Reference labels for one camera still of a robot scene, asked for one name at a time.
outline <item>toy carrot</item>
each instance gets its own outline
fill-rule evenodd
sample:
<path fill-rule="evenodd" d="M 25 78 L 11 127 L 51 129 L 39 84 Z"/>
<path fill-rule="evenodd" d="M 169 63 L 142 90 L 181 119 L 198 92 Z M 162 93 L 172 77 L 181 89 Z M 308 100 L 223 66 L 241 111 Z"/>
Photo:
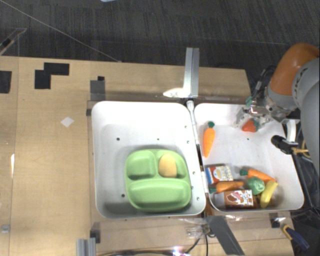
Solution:
<path fill-rule="evenodd" d="M 245 183 L 243 181 L 220 181 L 215 187 L 211 187 L 210 193 L 217 192 L 221 193 L 224 191 L 236 190 L 237 188 L 243 186 Z"/>
<path fill-rule="evenodd" d="M 252 178 L 252 177 L 257 177 L 260 180 L 263 180 L 263 182 L 266 184 L 268 181 L 274 181 L 276 182 L 276 180 L 272 177 L 270 177 L 269 175 L 266 175 L 265 173 L 263 173 L 262 171 L 259 170 L 255 170 L 255 169 L 249 169 L 249 170 L 244 170 L 241 169 L 240 170 L 240 175 L 241 176 L 245 176 L 248 175 L 248 178 Z"/>
<path fill-rule="evenodd" d="M 208 122 L 208 128 L 205 129 L 203 134 L 203 150 L 204 156 L 207 158 L 209 156 L 212 145 L 214 144 L 214 140 L 216 137 L 216 131 L 213 129 L 215 126 L 214 122 Z"/>
<path fill-rule="evenodd" d="M 259 123 L 253 118 L 249 119 L 244 126 L 242 126 L 242 131 L 255 133 L 259 129 Z"/>

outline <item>black tape marking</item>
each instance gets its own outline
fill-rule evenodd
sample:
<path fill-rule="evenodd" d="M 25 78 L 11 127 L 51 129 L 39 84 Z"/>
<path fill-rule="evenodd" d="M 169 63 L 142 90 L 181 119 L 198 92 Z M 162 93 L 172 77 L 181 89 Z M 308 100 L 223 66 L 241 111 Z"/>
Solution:
<path fill-rule="evenodd" d="M 11 88 L 11 71 L 0 71 L 0 94 L 8 94 Z"/>
<path fill-rule="evenodd" d="M 50 75 L 59 75 L 59 76 L 69 76 L 69 64 L 66 63 L 44 63 L 44 74 L 47 76 Z"/>
<path fill-rule="evenodd" d="M 45 74 L 44 70 L 35 70 L 34 89 L 51 89 L 51 76 Z"/>

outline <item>label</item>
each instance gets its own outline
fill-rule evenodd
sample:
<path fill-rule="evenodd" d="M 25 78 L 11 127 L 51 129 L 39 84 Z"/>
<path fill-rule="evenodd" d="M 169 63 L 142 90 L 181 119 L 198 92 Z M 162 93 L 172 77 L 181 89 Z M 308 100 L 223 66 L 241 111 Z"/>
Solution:
<path fill-rule="evenodd" d="M 208 185 L 218 182 L 233 181 L 231 170 L 228 165 L 209 166 L 204 168 Z"/>
<path fill-rule="evenodd" d="M 252 190 L 234 190 L 223 192 L 225 208 L 254 208 Z"/>

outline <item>green plate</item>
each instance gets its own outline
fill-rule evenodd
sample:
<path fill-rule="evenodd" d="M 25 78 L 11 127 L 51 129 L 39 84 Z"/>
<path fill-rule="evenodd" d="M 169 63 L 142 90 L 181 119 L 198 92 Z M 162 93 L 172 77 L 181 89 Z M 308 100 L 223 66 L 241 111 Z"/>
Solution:
<path fill-rule="evenodd" d="M 177 177 L 162 177 L 159 160 L 174 157 Z M 145 149 L 131 153 L 125 163 L 125 186 L 129 202 L 144 212 L 171 212 L 184 208 L 191 199 L 191 184 L 183 157 L 171 150 Z"/>

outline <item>yellow egg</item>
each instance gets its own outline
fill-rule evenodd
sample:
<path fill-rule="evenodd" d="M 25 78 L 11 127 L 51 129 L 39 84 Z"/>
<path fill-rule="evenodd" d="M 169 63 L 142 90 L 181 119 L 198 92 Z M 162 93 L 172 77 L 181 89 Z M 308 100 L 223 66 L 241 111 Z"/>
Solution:
<path fill-rule="evenodd" d="M 164 154 L 159 160 L 159 174 L 165 178 L 177 177 L 175 158 L 170 154 Z"/>

